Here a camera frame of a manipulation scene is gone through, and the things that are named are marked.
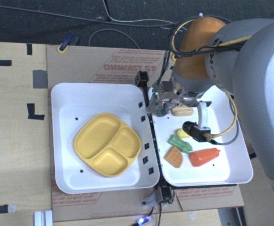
yellow divided plate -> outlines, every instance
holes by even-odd
[[[139,155],[141,140],[121,119],[101,113],[80,130],[74,147],[78,156],[95,171],[106,177],[115,177]]]

toy carrot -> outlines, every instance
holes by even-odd
[[[219,156],[220,150],[209,148],[190,153],[190,161],[194,167],[199,167]]]

metal bracket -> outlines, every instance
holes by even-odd
[[[152,208],[161,201],[163,201],[162,190],[158,187],[150,196],[141,199],[141,207]]]
[[[45,212],[41,212],[41,211],[34,212],[33,225],[34,226],[53,226],[52,210],[48,210]]]
[[[198,112],[199,112],[199,127],[200,128],[206,128],[207,127],[207,121],[208,121],[208,112],[207,112],[207,104],[206,102],[200,101],[200,103],[197,106]]]

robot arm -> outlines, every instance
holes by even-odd
[[[174,36],[186,24],[191,25],[176,50]],[[170,80],[155,85],[149,112],[164,116],[182,104],[205,111],[211,102],[200,99],[216,85],[234,97],[238,121],[274,188],[274,20],[192,19],[176,27],[169,45],[176,62]],[[200,125],[199,118],[183,129],[194,139],[197,134],[210,140]]]

black cable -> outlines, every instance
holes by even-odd
[[[162,204],[161,203],[159,203],[159,204],[160,204],[160,213],[159,213],[159,220],[158,220],[158,225],[157,226],[160,225],[161,215],[162,215]]]
[[[208,54],[208,53],[213,53],[213,52],[226,52],[229,50],[239,51],[241,49],[241,47],[244,45],[244,43],[245,42],[236,43],[236,44],[232,44],[232,45],[225,45],[225,46],[214,46],[214,47],[205,46],[205,47],[201,47],[198,50],[193,50],[193,51],[189,51],[189,52],[176,51],[172,47],[170,47],[170,50],[176,55],[176,57],[178,55],[183,56],[183,57],[191,57],[194,55],[203,55],[203,54]]]
[[[165,71],[167,70],[167,67],[168,67],[168,64],[169,64],[169,58],[170,58],[170,52],[167,51],[167,56],[164,56],[164,59],[163,59],[163,65],[162,65],[162,68],[161,68],[160,76],[159,76],[159,78],[157,80],[157,85],[160,84],[161,79],[162,79]]]
[[[152,209],[151,209],[151,211],[150,211],[150,213],[149,213],[148,216],[152,215],[152,212],[153,212],[154,208],[155,208],[155,207],[152,207]]]
[[[99,32],[103,32],[103,31],[114,31],[114,32],[118,32],[118,33],[120,33],[120,34],[126,36],[127,38],[129,38],[129,39],[134,43],[134,45],[135,45],[137,48],[140,49],[140,47],[139,47],[139,45],[137,44],[137,42],[136,42],[132,37],[130,37],[128,34],[122,32],[122,31],[120,31],[120,30],[111,29],[111,28],[100,29],[100,30],[97,30],[96,32],[94,32],[94,33],[90,36],[90,38],[89,38],[89,43],[88,43],[89,46],[91,46],[91,40],[92,40],[93,36],[94,36],[95,34],[99,33]]]
[[[50,16],[58,16],[58,17],[64,17],[64,18],[71,18],[71,19],[82,20],[82,21],[87,21],[87,22],[94,22],[94,23],[101,23],[101,24],[113,24],[113,25],[119,25],[119,26],[129,26],[129,27],[150,28],[150,27],[170,26],[170,25],[175,24],[175,23],[165,23],[165,24],[156,24],[156,25],[123,24],[123,23],[99,21],[99,20],[83,18],[83,17],[68,16],[68,15],[62,15],[62,14],[56,14],[56,13],[50,13],[50,12],[43,12],[43,11],[37,11],[37,10],[31,10],[31,9],[25,9],[25,8],[15,8],[15,7],[3,6],[3,5],[0,5],[0,8],[17,10],[17,11],[22,11],[22,12],[29,12],[29,13],[38,13],[38,14],[50,15]]]
[[[145,22],[145,21],[159,21],[159,22],[165,22],[165,23],[170,23],[173,24],[173,22],[171,21],[167,21],[167,20],[162,20],[162,19],[138,19],[138,20],[117,20],[111,17],[111,15],[109,14],[109,9],[108,9],[108,5],[107,5],[107,0],[102,0],[103,2],[103,6],[105,8],[105,11],[107,13],[108,18],[113,21],[113,22],[118,22],[118,23],[138,23],[138,22]]]
[[[175,196],[175,191],[173,190],[173,196],[171,200],[168,201],[169,204],[172,204],[174,202],[174,196]]]

